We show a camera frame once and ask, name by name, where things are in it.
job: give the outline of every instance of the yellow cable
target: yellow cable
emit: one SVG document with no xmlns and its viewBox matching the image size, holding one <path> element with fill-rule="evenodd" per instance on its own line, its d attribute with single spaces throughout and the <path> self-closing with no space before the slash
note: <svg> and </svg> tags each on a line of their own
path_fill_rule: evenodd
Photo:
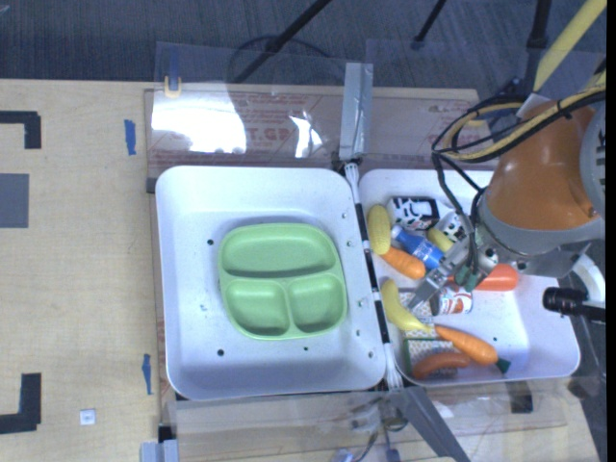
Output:
<svg viewBox="0 0 616 462">
<path fill-rule="evenodd" d="M 592 88 L 593 86 L 604 86 L 606 81 L 607 69 L 605 69 L 603 72 L 599 72 L 593 75 L 588 81 L 588 84 L 586 84 L 586 87 Z"/>
<path fill-rule="evenodd" d="M 607 0 L 586 0 L 584 2 L 541 59 L 535 75 L 534 91 L 542 88 L 606 6 Z"/>
<path fill-rule="evenodd" d="M 478 116 L 485 115 L 486 113 L 496 112 L 499 110 L 510 110 L 511 108 L 519 108 L 523 103 L 519 101 L 511 102 L 511 103 L 503 103 L 503 104 L 495 104 L 492 106 L 486 106 L 485 108 L 481 108 L 480 110 L 472 111 L 470 113 L 466 113 L 465 115 L 459 117 L 453 125 L 449 128 L 448 132 L 441 139 L 441 142 L 444 145 L 444 148 L 451 147 L 451 140 L 453 136 L 458 133 L 462 128 L 464 128 L 470 121 L 474 120 Z"/>
<path fill-rule="evenodd" d="M 450 159 L 457 160 L 457 161 L 471 161 L 471 160 L 475 160 L 483 156 L 498 152 L 499 150 L 509 145 L 511 142 L 521 137 L 523 134 L 525 134 L 529 130 L 532 130 L 539 123 L 543 122 L 544 120 L 550 118 L 553 115 L 556 115 L 560 110 L 566 109 L 572 104 L 575 104 L 576 102 L 588 96 L 591 96 L 592 94 L 596 94 L 602 91 L 605 91 L 605 85 L 595 86 L 595 87 L 583 90 L 582 92 L 579 92 L 577 94 L 573 94 L 569 97 L 566 97 L 560 100 L 555 105 L 553 105 L 551 108 L 548 108 L 545 112 L 537 116 L 534 116 L 529 121 L 521 125 L 519 128 L 511 132 L 510 135 L 508 135 L 507 137 L 503 139 L 500 139 L 499 141 L 496 141 L 495 143 L 491 144 L 489 147 L 486 147 L 484 149 L 478 150 L 476 152 L 471 152 L 468 154 L 462 154 L 459 152 L 444 152 L 443 155 Z M 510 108 L 510 106 L 508 105 L 495 105 L 493 107 L 488 107 L 488 108 L 479 110 L 477 112 L 474 112 L 473 117 L 476 117 L 478 115 L 483 115 L 485 113 L 488 113 L 488 111 L 494 111 L 495 109 L 498 109 L 498 108 L 505 109 L 505 107 Z"/>
</svg>

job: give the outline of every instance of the green plate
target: green plate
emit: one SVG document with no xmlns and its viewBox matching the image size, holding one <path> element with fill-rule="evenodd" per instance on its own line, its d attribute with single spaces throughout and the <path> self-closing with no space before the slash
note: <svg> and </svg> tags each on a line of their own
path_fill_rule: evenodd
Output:
<svg viewBox="0 0 616 462">
<path fill-rule="evenodd" d="M 310 224 L 255 224 L 230 231 L 220 244 L 218 272 L 229 320 L 255 339 L 322 334 L 347 314 L 336 246 Z"/>
</svg>

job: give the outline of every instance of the black tape mark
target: black tape mark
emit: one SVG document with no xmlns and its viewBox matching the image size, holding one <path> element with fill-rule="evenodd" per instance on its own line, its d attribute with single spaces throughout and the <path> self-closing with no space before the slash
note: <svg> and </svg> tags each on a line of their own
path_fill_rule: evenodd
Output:
<svg viewBox="0 0 616 462">
<path fill-rule="evenodd" d="M 2 112 L 0 111 L 0 123 L 23 124 L 24 149 L 40 149 L 40 116 L 37 112 Z"/>
<path fill-rule="evenodd" d="M 40 373 L 23 373 L 19 411 L 0 416 L 0 434 L 36 431 L 40 424 Z"/>
</svg>

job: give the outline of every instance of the gray carpet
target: gray carpet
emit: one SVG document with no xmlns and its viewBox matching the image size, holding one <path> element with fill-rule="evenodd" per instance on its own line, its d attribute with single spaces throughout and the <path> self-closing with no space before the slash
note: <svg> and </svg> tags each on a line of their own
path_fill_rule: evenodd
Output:
<svg viewBox="0 0 616 462">
<path fill-rule="evenodd" d="M 280 33 L 314 1 L 0 0 L 0 77 L 151 81 L 160 74 L 157 43 L 235 49 Z M 584 1 L 553 0 L 550 39 Z M 535 0 L 449 0 L 425 46 L 414 50 L 411 41 L 435 2 L 334 0 L 283 52 L 371 62 L 377 86 L 475 88 L 482 98 L 524 73 Z M 603 12 L 543 92 L 558 96 L 577 90 L 605 52 Z M 336 73 L 311 73 L 310 80 L 339 82 Z M 212 63 L 195 74 L 224 78 L 223 67 Z M 604 270 L 604 246 L 592 251 Z M 605 330 L 590 324 L 587 333 L 579 322 L 576 328 L 584 359 L 572 390 L 584 398 L 598 452 L 606 460 Z"/>
</svg>

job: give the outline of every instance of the orange carrot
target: orange carrot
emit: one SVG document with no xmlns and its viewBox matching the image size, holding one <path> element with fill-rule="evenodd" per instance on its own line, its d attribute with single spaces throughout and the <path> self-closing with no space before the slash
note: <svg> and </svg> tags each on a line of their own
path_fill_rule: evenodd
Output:
<svg viewBox="0 0 616 462">
<path fill-rule="evenodd" d="M 446 351 L 431 354 L 413 367 L 413 376 L 423 380 L 442 368 L 466 368 L 471 358 L 462 352 Z"/>
<path fill-rule="evenodd" d="M 434 330 L 443 340 L 452 342 L 480 365 L 494 365 L 499 361 L 497 350 L 478 337 L 443 325 L 434 325 Z"/>
<path fill-rule="evenodd" d="M 411 279 L 422 279 L 425 276 L 424 262 L 394 246 L 390 246 L 380 257 L 398 272 Z"/>
<path fill-rule="evenodd" d="M 512 291 L 518 285 L 520 275 L 507 264 L 496 264 L 492 271 L 477 285 L 477 291 Z"/>
</svg>

